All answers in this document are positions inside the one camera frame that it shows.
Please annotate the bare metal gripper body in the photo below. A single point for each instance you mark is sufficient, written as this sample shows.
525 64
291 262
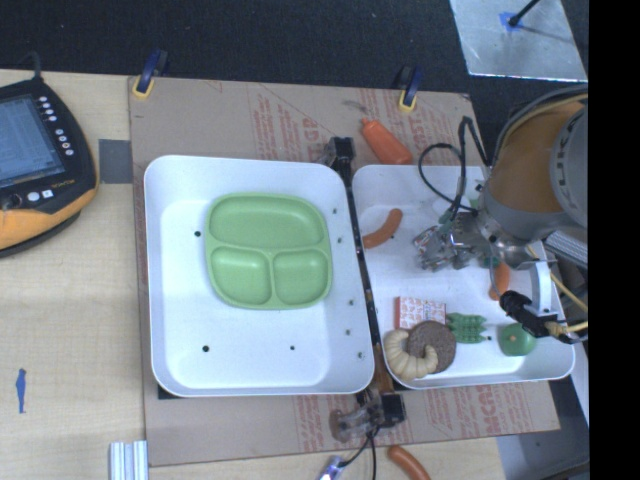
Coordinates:
475 240

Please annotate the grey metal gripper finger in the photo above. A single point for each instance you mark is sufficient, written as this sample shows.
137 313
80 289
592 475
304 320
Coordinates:
445 263
430 238

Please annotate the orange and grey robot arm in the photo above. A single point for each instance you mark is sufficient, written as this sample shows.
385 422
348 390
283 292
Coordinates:
525 178

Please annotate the white plastic tray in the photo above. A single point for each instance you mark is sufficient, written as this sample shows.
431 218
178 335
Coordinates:
250 358
435 278

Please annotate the orange toy carrot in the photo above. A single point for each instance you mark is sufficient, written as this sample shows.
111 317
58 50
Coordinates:
501 280

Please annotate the orange toy sausage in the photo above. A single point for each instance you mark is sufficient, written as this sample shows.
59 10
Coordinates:
382 233
407 463

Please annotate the red and white carton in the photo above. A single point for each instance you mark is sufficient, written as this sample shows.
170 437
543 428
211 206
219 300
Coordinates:
417 310

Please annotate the green pea pods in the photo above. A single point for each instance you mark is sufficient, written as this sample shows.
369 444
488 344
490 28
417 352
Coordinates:
467 327

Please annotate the thin black rod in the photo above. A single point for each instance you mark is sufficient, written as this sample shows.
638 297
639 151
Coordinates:
359 248

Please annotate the brown round biscuit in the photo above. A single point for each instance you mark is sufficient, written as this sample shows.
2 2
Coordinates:
442 340

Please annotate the orange toy bottle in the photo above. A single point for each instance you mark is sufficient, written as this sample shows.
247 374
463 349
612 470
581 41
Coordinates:
387 145

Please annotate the cream toy croissant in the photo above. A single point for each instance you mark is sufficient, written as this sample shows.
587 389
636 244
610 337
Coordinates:
400 358

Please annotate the green toy apple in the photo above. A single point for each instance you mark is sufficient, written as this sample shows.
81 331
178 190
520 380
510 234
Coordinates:
515 342

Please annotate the green divided plate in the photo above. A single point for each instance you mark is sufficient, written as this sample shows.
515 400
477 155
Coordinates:
265 228

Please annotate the brown cardboard board red print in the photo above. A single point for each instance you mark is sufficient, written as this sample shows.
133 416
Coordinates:
210 118

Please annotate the black cylinder on white bracket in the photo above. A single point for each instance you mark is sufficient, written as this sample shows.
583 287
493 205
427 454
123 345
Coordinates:
540 288

